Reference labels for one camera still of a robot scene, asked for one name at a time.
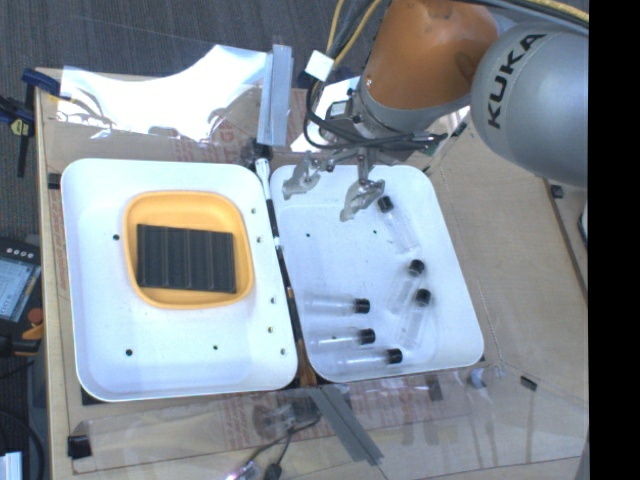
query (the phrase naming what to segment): electronic device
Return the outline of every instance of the electronic device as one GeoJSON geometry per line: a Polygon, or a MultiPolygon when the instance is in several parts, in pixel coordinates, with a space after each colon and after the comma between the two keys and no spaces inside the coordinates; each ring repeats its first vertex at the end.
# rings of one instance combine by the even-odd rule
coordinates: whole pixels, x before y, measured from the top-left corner
{"type": "Polygon", "coordinates": [[[0,356],[32,355],[44,335],[40,249],[0,238],[0,356]]]}

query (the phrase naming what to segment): black tube cap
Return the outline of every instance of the black tube cap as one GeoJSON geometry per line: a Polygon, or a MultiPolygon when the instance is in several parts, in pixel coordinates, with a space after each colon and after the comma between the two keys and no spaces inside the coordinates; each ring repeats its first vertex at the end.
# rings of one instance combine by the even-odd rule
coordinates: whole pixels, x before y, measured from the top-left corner
{"type": "Polygon", "coordinates": [[[360,345],[370,345],[376,341],[376,333],[373,329],[360,329],[360,345]]]}
{"type": "Polygon", "coordinates": [[[424,272],[424,268],[424,261],[411,260],[411,263],[409,264],[409,274],[417,277],[424,272]]]}
{"type": "Polygon", "coordinates": [[[402,362],[402,350],[399,348],[390,348],[387,350],[387,358],[389,364],[398,364],[402,362]]]}
{"type": "Polygon", "coordinates": [[[355,308],[355,313],[368,313],[371,309],[371,303],[369,299],[356,299],[353,302],[353,307],[355,308]]]}
{"type": "Polygon", "coordinates": [[[420,288],[416,292],[415,301],[418,306],[426,306],[431,301],[431,292],[426,288],[420,288]]]}
{"type": "Polygon", "coordinates": [[[378,208],[382,213],[387,213],[393,210],[393,203],[391,202],[391,198],[389,196],[382,196],[378,199],[378,208]]]}

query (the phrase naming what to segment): test tube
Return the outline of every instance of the test tube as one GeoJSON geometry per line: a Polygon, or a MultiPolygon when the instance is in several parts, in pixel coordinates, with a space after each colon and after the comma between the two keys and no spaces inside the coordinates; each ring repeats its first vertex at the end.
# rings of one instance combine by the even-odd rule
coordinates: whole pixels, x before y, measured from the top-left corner
{"type": "Polygon", "coordinates": [[[358,329],[357,327],[344,327],[334,331],[313,331],[306,340],[310,350],[317,352],[329,352],[370,345],[376,340],[373,329],[358,329]]]}
{"type": "Polygon", "coordinates": [[[391,313],[397,315],[409,307],[422,281],[424,269],[424,262],[415,259],[394,278],[387,297],[387,309],[391,313]]]}
{"type": "Polygon", "coordinates": [[[405,311],[398,333],[398,342],[408,350],[418,348],[424,330],[424,319],[429,314],[427,306],[431,301],[431,292],[421,288],[415,292],[408,310],[405,311]]]}
{"type": "Polygon", "coordinates": [[[382,221],[391,234],[398,252],[417,251],[420,248],[420,243],[408,215],[397,208],[389,196],[382,196],[378,199],[378,208],[382,215],[382,221]]]}
{"type": "Polygon", "coordinates": [[[355,374],[376,372],[381,368],[402,362],[402,351],[398,348],[374,348],[345,351],[336,360],[340,373],[355,374]]]}
{"type": "Polygon", "coordinates": [[[305,312],[324,316],[366,314],[371,309],[369,299],[359,299],[344,294],[307,293],[303,302],[305,312]]]}

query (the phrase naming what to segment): transparent plastic sheet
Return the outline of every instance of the transparent plastic sheet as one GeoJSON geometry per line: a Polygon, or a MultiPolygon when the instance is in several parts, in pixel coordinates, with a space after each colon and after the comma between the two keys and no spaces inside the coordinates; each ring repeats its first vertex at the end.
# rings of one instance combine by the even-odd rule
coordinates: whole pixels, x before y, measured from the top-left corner
{"type": "Polygon", "coordinates": [[[58,104],[57,117],[101,128],[92,139],[118,130],[211,142],[221,121],[237,113],[244,93],[262,79],[265,59],[263,52],[215,45],[184,71],[149,80],[65,67],[60,93],[68,100],[58,104]]]}
{"type": "Polygon", "coordinates": [[[85,157],[251,162],[266,56],[213,45],[188,68],[153,78],[65,67],[62,98],[46,102],[56,108],[49,172],[85,157]]]}
{"type": "MultiPolygon", "coordinates": [[[[382,459],[377,466],[354,464],[321,418],[293,436],[282,463],[286,478],[324,478],[326,470],[340,476],[357,466],[404,480],[554,461],[579,457],[587,434],[579,402],[502,364],[336,386],[382,459]]],[[[74,469],[155,464],[160,470],[163,461],[187,457],[240,467],[287,428],[313,423],[314,407],[306,390],[292,389],[88,420],[92,456],[74,461],[74,469]]],[[[281,450],[264,450],[256,465],[264,471],[281,450]]],[[[216,478],[209,467],[208,478],[216,478]]]]}

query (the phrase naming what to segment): white plastic tray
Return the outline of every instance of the white plastic tray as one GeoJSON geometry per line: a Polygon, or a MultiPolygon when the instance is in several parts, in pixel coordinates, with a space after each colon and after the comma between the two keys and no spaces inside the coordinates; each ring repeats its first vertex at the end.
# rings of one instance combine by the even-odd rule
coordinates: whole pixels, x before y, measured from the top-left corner
{"type": "Polygon", "coordinates": [[[273,390],[297,369],[282,276],[262,186],[240,166],[83,159],[62,176],[76,370],[104,401],[273,390]],[[242,300],[161,309],[127,274],[123,211],[148,191],[210,191],[240,210],[255,282],[242,300]]]}
{"type": "Polygon", "coordinates": [[[345,194],[357,179],[355,166],[338,166],[306,194],[285,200],[282,185],[294,166],[273,173],[271,190],[280,240],[296,296],[305,339],[313,332],[355,326],[372,328],[376,341],[369,350],[400,348],[403,361],[360,371],[337,371],[338,352],[315,353],[309,359],[322,377],[332,382],[458,368],[476,363],[484,341],[478,319],[456,257],[431,181],[409,166],[376,166],[370,179],[386,181],[385,195],[402,208],[414,229],[426,264],[423,287],[432,293],[428,315],[422,320],[422,337],[413,350],[398,342],[401,315],[391,313],[387,298],[399,271],[413,254],[398,253],[394,235],[383,225],[376,203],[341,222],[345,194]],[[311,314],[305,294],[314,291],[368,298],[366,315],[322,317],[311,314]]]}

